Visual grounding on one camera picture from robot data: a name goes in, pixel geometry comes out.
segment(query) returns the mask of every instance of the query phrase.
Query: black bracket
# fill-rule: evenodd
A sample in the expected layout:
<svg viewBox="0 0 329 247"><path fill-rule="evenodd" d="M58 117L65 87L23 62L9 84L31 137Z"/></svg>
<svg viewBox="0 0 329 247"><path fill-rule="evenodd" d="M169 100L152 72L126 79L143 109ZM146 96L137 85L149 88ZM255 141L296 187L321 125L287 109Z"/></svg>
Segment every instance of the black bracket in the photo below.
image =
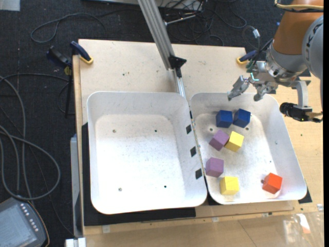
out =
<svg viewBox="0 0 329 247"><path fill-rule="evenodd" d="M186 63L186 59L182 59L182 58L175 57L175 56L170 56L168 58L168 60L171 65L171 68L176 69L177 77L181 78L180 67L182 67Z"/></svg>

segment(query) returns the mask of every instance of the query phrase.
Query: empty white tray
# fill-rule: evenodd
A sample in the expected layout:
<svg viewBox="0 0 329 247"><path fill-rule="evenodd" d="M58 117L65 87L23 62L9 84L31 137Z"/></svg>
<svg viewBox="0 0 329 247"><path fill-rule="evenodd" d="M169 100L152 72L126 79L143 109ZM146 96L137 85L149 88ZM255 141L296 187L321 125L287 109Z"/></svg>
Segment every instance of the empty white tray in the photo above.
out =
<svg viewBox="0 0 329 247"><path fill-rule="evenodd" d="M306 183L279 104L268 94L260 101L254 101L253 96L253 93L244 93L228 101L227 93L198 93L191 98L190 108L203 165L211 157L224 160L224 173L219 178L206 176L208 191L220 204L302 199L307 192ZM247 127L216 127L219 110L232 111L234 115L239 108L251 112ZM218 129L228 135L232 131L242 134L241 148L237 152L225 147L217 151L209 145ZM274 195L262 189L261 181L270 172L283 178L281 190ZM240 191L237 194L221 194L220 180L225 176L238 177Z"/></svg>
<svg viewBox="0 0 329 247"><path fill-rule="evenodd" d="M95 92L87 115L97 211L195 207L205 201L189 106L178 93Z"/></svg>

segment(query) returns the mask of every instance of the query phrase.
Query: device screen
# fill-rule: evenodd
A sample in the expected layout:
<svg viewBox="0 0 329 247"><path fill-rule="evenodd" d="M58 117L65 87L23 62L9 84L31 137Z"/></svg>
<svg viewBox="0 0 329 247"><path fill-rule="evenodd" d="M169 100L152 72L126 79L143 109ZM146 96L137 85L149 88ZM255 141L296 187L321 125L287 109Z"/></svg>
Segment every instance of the device screen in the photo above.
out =
<svg viewBox="0 0 329 247"><path fill-rule="evenodd" d="M19 206L0 212L0 247L24 247L36 240Z"/></svg>

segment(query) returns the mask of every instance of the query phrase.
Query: wooden table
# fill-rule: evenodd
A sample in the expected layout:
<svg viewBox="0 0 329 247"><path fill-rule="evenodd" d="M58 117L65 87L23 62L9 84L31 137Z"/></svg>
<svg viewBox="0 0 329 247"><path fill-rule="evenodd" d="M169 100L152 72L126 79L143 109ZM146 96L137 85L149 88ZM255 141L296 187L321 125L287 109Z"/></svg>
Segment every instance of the wooden table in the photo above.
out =
<svg viewBox="0 0 329 247"><path fill-rule="evenodd" d="M154 43L79 40L79 44L94 58L92 65L85 64L77 56L73 58L79 176L82 191L81 126L87 123L88 96L96 91L175 92L176 89L173 74L165 69ZM247 77L245 68L235 61L237 57L245 54L243 48L178 44L173 44L173 48L178 57L187 59L181 69L187 100L198 92L227 92L231 90L239 75ZM311 80L308 86L309 105L313 107L314 112L319 112L321 111L320 81L314 76L306 79ZM256 91L250 86L247 92ZM283 86L279 87L274 98L278 103L298 103L297 91ZM111 237L116 237L113 236L113 232L120 232L122 240L116 239L117 244L119 242L122 246L128 246L132 231L141 231L143 234L162 238L164 228L172 233L177 230L187 233L186 226L193 225L192 231L195 230L197 233L198 230L205 229L203 227L205 223L209 224L207 230L214 230L211 235L215 240L219 236L216 233L218 227L211 226L213 222L261 218L268 213L278 216L318 211L318 204L323 206L324 202L323 123L298 122L288 117L284 120L312 202L299 204L298 201L281 201L215 206L204 203L196 207L196 218L193 219L106 226L83 225L82 231L87 239L87 246L111 246L105 243ZM81 204L83 206L83 195L81 195ZM239 235L238 230L229 237L240 237ZM152 245L144 242L143 246Z"/></svg>

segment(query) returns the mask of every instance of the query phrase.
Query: blue cube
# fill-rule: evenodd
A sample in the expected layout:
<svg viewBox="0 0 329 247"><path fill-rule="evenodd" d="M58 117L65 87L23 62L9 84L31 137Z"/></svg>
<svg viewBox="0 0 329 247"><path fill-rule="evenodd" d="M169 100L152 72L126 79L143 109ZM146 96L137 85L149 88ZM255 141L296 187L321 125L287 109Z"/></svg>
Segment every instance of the blue cube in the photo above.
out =
<svg viewBox="0 0 329 247"><path fill-rule="evenodd" d="M233 123L233 114L231 111L220 110L216 115L216 126L229 128Z"/></svg>
<svg viewBox="0 0 329 247"><path fill-rule="evenodd" d="M243 109L238 109L234 114L233 124L242 128L246 127L250 123L250 115L250 112Z"/></svg>

